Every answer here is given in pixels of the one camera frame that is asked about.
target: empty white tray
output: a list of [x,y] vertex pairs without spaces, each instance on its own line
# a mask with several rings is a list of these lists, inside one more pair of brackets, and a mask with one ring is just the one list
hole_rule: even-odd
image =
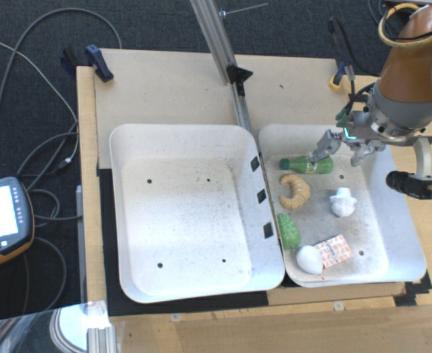
[[141,303],[276,288],[283,257],[253,136],[125,124],[110,136],[119,279]]
[[[332,156],[331,174],[300,175],[311,186],[310,199],[297,210],[280,205],[281,195],[291,197],[288,185],[281,185],[280,159],[299,157],[316,148],[326,129],[334,126],[274,124],[264,127],[259,143],[276,213],[291,216],[301,234],[301,245],[343,234],[354,257],[327,268],[320,275],[308,274],[298,265],[295,252],[284,250],[286,273],[306,287],[362,282],[415,281],[426,271],[425,256],[411,219],[406,198],[386,185],[386,175],[396,170],[389,148],[365,158],[352,167],[353,152],[346,145]],[[355,212],[346,218],[331,210],[330,196],[348,187],[357,198]]]

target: black floor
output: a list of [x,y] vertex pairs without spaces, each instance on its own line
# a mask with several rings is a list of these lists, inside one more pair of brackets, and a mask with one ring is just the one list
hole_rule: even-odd
[[[371,0],[377,9],[379,0]],[[338,58],[339,53],[327,31],[327,20],[336,16],[344,26],[359,67],[359,74],[378,73],[389,49],[376,34],[367,0],[216,0],[226,11],[256,4],[268,6],[229,15],[227,33],[236,54],[290,57]],[[15,46],[26,28],[43,14],[66,7],[92,10],[103,15],[118,30],[126,49],[207,52],[188,0],[0,0],[0,41]],[[110,28],[85,13],[62,13],[39,23],[24,40],[20,50],[47,75],[76,112],[74,80],[61,68],[60,55],[70,46],[80,63],[86,63],[89,44],[117,47]],[[10,50],[0,47],[0,87]],[[0,177],[15,175],[24,158],[39,143],[66,132],[73,118],[25,60],[17,58],[4,89],[0,108]],[[63,148],[57,164],[72,153],[73,140]],[[55,147],[40,151],[24,174],[41,171]],[[22,177],[26,185],[33,178]],[[75,190],[80,184],[79,156],[35,188],[57,195],[61,216],[75,215]],[[54,206],[50,198],[32,194],[35,212],[48,215]],[[64,255],[67,282],[56,307],[79,302],[78,248],[76,221],[53,222],[37,228],[37,236],[52,242]],[[27,251],[29,295],[27,313],[47,307],[59,291],[62,267],[59,257],[41,241]],[[24,311],[26,266],[19,257],[0,267],[0,318]]]

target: white ball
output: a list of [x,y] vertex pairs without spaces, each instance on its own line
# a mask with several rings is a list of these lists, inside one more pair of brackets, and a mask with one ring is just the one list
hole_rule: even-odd
[[324,267],[320,251],[314,246],[302,246],[296,254],[299,267],[308,274],[321,274]]

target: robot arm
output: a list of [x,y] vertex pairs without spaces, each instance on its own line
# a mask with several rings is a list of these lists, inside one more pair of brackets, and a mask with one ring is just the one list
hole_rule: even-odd
[[[385,20],[400,9],[413,9],[414,13],[400,36],[389,38],[384,34]],[[357,166],[386,145],[413,146],[417,172],[393,171],[386,183],[414,198],[432,199],[432,137],[416,136],[432,122],[432,5],[418,8],[399,4],[381,20],[378,32],[392,50],[377,82],[351,96],[349,104],[336,116],[341,131],[326,131],[308,156],[316,163],[344,143],[354,151],[351,164]],[[355,97],[365,91],[368,96],[364,109],[351,111]]]

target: wooden edge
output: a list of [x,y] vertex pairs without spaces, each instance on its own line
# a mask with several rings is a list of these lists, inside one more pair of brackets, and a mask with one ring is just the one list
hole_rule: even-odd
[[83,192],[85,267],[88,301],[106,299],[105,265],[101,232],[101,210],[96,134],[95,87],[92,67],[77,67],[80,166]]
[[405,292],[403,282],[386,282],[383,284],[341,285],[325,288],[276,288],[267,293],[269,305],[279,306],[397,296]]

